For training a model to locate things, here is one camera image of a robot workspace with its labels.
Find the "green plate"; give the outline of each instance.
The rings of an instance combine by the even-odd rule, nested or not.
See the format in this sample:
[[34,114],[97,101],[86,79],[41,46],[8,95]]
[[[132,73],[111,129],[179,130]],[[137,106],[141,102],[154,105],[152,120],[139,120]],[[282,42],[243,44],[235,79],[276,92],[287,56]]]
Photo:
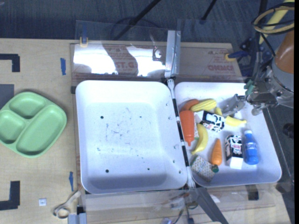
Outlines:
[[14,96],[0,110],[0,142],[25,157],[44,154],[66,125],[56,104],[33,92]]

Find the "white plastic tray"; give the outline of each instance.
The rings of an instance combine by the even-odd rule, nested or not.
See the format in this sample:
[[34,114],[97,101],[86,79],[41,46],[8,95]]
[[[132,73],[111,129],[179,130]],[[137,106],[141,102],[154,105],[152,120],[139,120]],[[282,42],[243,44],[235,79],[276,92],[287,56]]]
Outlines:
[[179,189],[185,167],[171,93],[159,82],[76,88],[82,185],[92,194]]
[[[217,101],[218,107],[225,107],[227,101],[235,94],[244,95],[244,84],[242,83],[194,83],[182,82],[175,87],[175,96],[180,109],[184,103],[190,99],[207,99],[213,98]],[[208,130],[209,142],[206,149],[198,154],[210,160],[211,152],[217,138],[222,144],[222,164],[219,166],[219,172],[215,174],[211,182],[206,182],[197,174],[193,173],[193,178],[198,185],[203,187],[221,187],[235,186],[246,184],[272,183],[277,182],[282,174],[278,157],[273,146],[273,142],[264,119],[261,113],[257,116],[251,114],[252,106],[246,104],[235,117],[246,119],[247,124],[239,127],[225,126],[219,132]],[[257,165],[248,165],[243,162],[242,169],[231,169],[226,164],[224,152],[224,138],[230,134],[242,135],[245,129],[251,129],[258,144],[258,152],[260,162]],[[196,142],[192,142],[191,147],[187,148],[187,154],[191,161],[194,156],[191,155],[191,150],[196,146]]]

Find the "orange bottle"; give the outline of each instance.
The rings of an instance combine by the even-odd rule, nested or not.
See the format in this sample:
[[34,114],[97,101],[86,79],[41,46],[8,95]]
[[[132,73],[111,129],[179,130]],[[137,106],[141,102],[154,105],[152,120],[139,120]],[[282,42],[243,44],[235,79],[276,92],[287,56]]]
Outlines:
[[184,110],[179,113],[184,140],[191,146],[194,140],[194,113],[190,110]]

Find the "yellow pole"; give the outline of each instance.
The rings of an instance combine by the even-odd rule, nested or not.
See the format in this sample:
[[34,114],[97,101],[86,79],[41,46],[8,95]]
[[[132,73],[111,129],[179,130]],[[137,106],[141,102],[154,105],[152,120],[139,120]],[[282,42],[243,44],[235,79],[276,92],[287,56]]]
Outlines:
[[[284,0],[284,2],[295,2],[295,0]],[[278,23],[283,17],[284,15],[287,13],[287,10],[282,10],[282,11],[276,11],[273,16],[269,19],[269,21],[267,22],[267,24],[272,24],[272,23]],[[275,26],[272,26],[272,27],[264,27],[263,29],[266,29],[266,30],[272,30],[274,29]],[[259,41],[259,44],[262,44],[263,43],[263,38],[260,37],[260,41]]]

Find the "yellow banana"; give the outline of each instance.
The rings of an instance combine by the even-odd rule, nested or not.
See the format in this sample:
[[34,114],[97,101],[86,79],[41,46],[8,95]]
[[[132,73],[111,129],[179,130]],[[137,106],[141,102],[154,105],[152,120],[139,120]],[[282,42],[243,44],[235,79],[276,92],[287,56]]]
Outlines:
[[215,108],[216,105],[217,105],[216,100],[214,100],[214,99],[207,99],[207,100],[204,100],[204,101],[200,101],[196,105],[193,105],[190,108],[190,110],[193,111],[193,112],[199,112],[199,111],[202,111],[202,110],[209,111],[209,110]]
[[[215,108],[215,114],[221,115],[222,116],[222,111],[219,107]],[[230,116],[227,116],[225,118],[225,124],[229,125],[229,126],[239,126],[241,124],[246,124],[247,120],[240,120],[240,119],[236,119]]]
[[202,124],[197,124],[197,130],[199,134],[199,140],[197,141],[196,148],[191,152],[192,155],[196,154],[197,152],[203,151],[206,148],[208,142],[206,127],[204,127]]

